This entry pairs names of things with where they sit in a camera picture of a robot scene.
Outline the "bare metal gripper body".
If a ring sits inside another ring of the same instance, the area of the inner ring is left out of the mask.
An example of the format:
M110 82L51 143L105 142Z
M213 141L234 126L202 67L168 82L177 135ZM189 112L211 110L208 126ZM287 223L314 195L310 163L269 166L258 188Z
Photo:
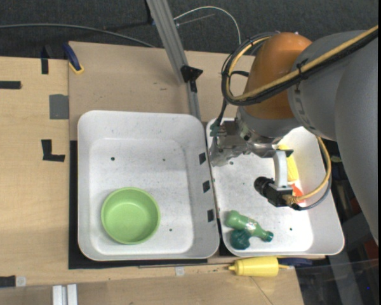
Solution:
M262 158L271 157L274 146L282 137L266 137L239 120L226 120L218 127L214 136L219 149L243 148L244 154L256 154Z

